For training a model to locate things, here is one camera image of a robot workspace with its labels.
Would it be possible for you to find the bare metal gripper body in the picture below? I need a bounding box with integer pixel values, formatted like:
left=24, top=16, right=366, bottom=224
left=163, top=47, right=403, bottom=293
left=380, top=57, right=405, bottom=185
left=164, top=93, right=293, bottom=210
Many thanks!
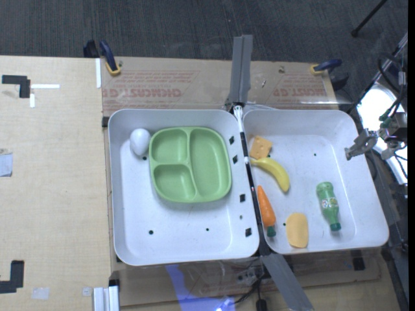
left=383, top=111, right=409, bottom=144

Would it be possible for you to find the white plastic tray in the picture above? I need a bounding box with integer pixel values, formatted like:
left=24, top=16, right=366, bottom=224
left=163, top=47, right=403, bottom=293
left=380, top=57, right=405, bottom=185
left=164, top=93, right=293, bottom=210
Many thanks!
left=108, top=108, right=261, bottom=267
left=242, top=109, right=390, bottom=256

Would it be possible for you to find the green plastic bottle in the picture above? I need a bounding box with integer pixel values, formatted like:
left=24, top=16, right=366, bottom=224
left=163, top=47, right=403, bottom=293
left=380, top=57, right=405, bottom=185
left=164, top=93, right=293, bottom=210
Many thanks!
left=316, top=181, right=342, bottom=232

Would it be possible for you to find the yellow banana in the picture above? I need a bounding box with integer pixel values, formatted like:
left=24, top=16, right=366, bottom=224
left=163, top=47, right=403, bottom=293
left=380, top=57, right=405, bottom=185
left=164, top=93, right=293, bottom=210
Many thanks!
left=250, top=156, right=291, bottom=193

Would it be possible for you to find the yellow cheese slice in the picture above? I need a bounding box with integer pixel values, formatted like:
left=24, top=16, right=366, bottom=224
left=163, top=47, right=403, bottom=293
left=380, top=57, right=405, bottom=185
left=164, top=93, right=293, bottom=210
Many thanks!
left=248, top=135, right=273, bottom=160

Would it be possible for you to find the yellow oval crisp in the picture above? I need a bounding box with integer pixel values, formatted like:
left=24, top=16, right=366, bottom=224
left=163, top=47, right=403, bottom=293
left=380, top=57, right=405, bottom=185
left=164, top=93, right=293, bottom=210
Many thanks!
left=285, top=212, right=309, bottom=249

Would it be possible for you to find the orange carrot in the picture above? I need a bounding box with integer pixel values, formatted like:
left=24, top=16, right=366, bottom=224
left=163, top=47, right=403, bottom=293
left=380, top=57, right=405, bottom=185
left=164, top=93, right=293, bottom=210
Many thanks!
left=256, top=185, right=278, bottom=238

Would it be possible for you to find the thin black and white rod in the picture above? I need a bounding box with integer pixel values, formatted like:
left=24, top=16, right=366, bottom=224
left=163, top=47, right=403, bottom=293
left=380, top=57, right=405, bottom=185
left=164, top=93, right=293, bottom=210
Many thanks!
left=232, top=105, right=271, bottom=256

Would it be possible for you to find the green divided plate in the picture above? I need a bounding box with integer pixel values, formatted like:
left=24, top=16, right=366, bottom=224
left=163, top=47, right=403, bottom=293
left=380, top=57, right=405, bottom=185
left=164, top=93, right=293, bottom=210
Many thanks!
left=148, top=126, right=233, bottom=203

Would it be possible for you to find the brown cardboard board red print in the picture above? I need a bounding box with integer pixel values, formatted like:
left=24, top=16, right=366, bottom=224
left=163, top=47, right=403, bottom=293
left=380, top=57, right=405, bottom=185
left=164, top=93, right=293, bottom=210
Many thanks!
left=101, top=56, right=382, bottom=307

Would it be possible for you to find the white egg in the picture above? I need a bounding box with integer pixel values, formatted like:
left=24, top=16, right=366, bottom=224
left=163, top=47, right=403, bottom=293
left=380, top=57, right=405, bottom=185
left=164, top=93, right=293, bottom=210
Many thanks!
left=130, top=128, right=152, bottom=157

